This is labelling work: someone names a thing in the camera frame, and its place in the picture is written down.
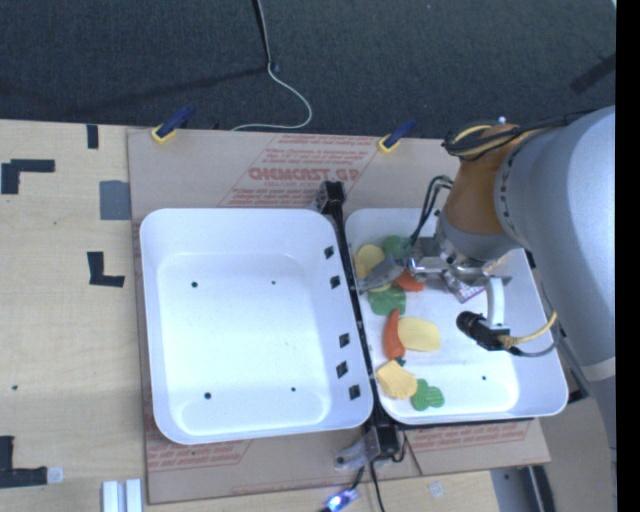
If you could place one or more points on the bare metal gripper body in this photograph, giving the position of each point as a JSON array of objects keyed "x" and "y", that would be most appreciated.
[{"x": 462, "y": 272}]

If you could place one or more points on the brown cardboard board red print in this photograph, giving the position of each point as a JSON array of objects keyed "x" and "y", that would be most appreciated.
[{"x": 200, "y": 170}]

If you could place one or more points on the yellow ridged toy piece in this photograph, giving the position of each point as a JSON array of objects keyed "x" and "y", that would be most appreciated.
[{"x": 396, "y": 381}]

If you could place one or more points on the thin black rod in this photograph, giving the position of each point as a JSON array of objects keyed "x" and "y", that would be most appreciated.
[{"x": 361, "y": 320}]

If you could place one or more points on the yellow toy crisp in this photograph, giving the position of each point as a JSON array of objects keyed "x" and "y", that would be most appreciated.
[
  {"x": 366, "y": 257},
  {"x": 420, "y": 335}
]

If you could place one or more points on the black cylinder on white bracket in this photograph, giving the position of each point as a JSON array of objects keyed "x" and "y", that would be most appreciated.
[{"x": 477, "y": 327}]

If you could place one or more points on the orange toy carrot piece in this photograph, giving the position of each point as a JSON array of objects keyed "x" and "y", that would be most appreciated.
[{"x": 409, "y": 282}]

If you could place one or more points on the green toy leaf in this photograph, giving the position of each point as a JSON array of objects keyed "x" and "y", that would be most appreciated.
[{"x": 395, "y": 246}]

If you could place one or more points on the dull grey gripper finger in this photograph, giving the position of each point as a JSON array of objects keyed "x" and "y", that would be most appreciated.
[{"x": 381, "y": 274}]

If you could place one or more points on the green toy broccoli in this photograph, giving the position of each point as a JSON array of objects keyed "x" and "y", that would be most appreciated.
[{"x": 428, "y": 397}]

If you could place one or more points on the green toy lettuce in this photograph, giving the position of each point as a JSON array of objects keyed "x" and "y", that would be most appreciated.
[{"x": 386, "y": 301}]

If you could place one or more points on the white plastic tray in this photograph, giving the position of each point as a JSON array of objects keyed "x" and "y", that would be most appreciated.
[
  {"x": 240, "y": 325},
  {"x": 470, "y": 380}
]

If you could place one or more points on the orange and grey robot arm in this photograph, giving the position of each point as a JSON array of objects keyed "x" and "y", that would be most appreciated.
[{"x": 555, "y": 210}]

